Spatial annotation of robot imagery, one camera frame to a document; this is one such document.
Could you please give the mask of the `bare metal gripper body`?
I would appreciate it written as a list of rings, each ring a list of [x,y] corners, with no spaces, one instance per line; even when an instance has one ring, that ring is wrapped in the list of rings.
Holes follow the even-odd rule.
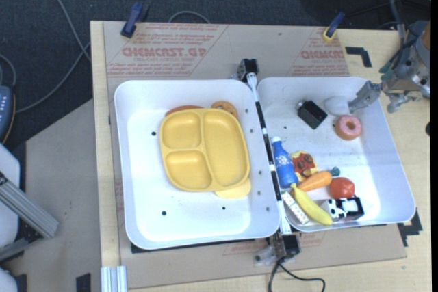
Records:
[[[399,94],[411,98],[430,97],[430,66],[422,61],[408,59],[382,76],[386,95]]]

